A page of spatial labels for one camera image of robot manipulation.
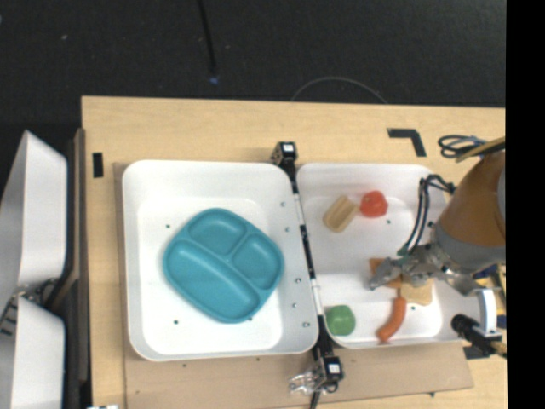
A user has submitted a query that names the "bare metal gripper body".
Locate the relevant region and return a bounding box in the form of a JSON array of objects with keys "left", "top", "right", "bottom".
[{"left": 399, "top": 244, "right": 483, "bottom": 295}]

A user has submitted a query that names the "brown toy bread slice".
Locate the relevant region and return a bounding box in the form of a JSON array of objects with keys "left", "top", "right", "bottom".
[{"left": 368, "top": 256, "right": 435, "bottom": 307}]

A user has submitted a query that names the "white plastic tray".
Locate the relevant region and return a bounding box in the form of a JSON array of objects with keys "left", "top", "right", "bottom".
[
  {"left": 121, "top": 158, "right": 321, "bottom": 363},
  {"left": 294, "top": 162, "right": 470, "bottom": 350}
]

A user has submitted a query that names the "orange toy sausage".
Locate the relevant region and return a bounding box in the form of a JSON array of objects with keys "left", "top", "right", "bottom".
[{"left": 376, "top": 296, "right": 408, "bottom": 344}]

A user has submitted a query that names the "green toy apple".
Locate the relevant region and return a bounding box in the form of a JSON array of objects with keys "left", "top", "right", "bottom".
[{"left": 324, "top": 304, "right": 357, "bottom": 337}]

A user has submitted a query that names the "red toy tomato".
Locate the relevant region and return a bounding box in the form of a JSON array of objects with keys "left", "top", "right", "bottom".
[{"left": 359, "top": 190, "right": 389, "bottom": 219}]

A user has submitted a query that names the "tan toy bread roll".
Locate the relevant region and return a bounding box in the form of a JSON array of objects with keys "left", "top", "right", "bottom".
[{"left": 322, "top": 194, "right": 359, "bottom": 234}]

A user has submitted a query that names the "thin black and white rod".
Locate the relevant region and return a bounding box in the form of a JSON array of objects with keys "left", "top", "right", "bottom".
[{"left": 285, "top": 163, "right": 332, "bottom": 360}]

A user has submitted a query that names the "blue divided plate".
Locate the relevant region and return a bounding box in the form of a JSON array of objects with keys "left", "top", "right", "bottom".
[{"left": 161, "top": 207, "right": 286, "bottom": 325}]

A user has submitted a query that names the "black cylinder on white bracket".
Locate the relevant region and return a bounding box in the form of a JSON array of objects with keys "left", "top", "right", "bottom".
[{"left": 450, "top": 287, "right": 506, "bottom": 358}]

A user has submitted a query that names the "black block with thin wires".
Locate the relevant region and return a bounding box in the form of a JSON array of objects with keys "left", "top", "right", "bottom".
[
  {"left": 317, "top": 355, "right": 344, "bottom": 386},
  {"left": 271, "top": 141, "right": 298, "bottom": 166}
]

